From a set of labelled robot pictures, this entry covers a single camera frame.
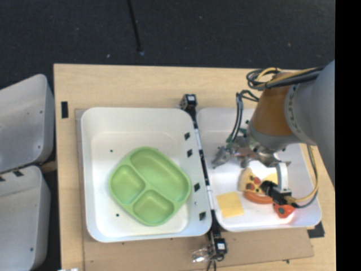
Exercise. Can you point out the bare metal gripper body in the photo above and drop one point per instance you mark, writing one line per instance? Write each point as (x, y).
(249, 152)

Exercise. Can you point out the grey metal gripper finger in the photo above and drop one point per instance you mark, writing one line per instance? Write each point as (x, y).
(228, 151)
(217, 160)

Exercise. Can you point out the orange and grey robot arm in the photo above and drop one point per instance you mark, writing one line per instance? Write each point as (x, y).
(307, 109)

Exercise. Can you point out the thin black and white rod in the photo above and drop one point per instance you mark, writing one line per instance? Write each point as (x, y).
(203, 162)

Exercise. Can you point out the toy pizza slice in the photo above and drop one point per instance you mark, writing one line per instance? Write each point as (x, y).
(248, 181)

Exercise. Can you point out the pale yellow flat toy piece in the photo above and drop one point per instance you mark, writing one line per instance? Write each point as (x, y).
(272, 177)

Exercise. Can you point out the yellow toy cheese slice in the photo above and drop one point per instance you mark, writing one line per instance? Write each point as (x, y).
(229, 205)

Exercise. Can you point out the orange toy sausage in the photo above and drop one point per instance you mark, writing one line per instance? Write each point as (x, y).
(255, 198)

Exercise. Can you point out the green divided plate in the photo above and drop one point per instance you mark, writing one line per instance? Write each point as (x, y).
(153, 166)

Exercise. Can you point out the orange toy carrot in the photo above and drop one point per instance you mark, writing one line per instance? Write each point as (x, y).
(283, 210)

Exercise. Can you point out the white plastic tray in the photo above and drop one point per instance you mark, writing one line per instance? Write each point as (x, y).
(107, 128)
(253, 220)

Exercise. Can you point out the black cylinder on white bracket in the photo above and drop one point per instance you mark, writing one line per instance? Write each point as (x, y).
(275, 192)

